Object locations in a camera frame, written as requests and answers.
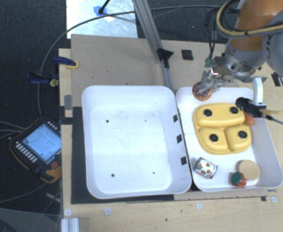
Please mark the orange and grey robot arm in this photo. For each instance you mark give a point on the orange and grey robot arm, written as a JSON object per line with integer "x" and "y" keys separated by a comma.
{"x": 264, "y": 11}

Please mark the brown cardboard board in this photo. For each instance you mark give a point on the brown cardboard board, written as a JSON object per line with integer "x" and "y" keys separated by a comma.
{"x": 117, "y": 62}

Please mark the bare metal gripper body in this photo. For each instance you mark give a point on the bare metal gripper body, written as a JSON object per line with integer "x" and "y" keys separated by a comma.
{"x": 235, "y": 69}

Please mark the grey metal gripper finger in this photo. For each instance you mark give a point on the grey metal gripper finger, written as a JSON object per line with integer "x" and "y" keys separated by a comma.
{"x": 219, "y": 83}
{"x": 206, "y": 81}

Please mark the white can with red print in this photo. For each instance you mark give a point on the white can with red print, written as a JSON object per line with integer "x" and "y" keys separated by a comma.
{"x": 205, "y": 167}

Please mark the black cylinder on white bracket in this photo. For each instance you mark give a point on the black cylinder on white bracket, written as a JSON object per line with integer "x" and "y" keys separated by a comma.
{"x": 249, "y": 106}

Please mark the orange carrot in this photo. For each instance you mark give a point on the orange carrot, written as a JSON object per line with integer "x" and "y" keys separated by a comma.
{"x": 249, "y": 120}

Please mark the red strawberry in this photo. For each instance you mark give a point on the red strawberry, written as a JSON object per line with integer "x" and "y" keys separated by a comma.
{"x": 238, "y": 179}

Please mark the brown sprinkled doughnut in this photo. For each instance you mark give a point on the brown sprinkled doughnut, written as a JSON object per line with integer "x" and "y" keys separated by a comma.
{"x": 200, "y": 96}

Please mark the tan round biscuit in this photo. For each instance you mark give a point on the tan round biscuit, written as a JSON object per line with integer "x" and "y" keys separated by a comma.
{"x": 249, "y": 169}

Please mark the white plastic tray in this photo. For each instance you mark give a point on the white plastic tray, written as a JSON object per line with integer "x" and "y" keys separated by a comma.
{"x": 262, "y": 139}
{"x": 131, "y": 144}

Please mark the yellow divided plate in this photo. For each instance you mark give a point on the yellow divided plate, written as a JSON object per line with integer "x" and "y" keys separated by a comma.
{"x": 218, "y": 129}

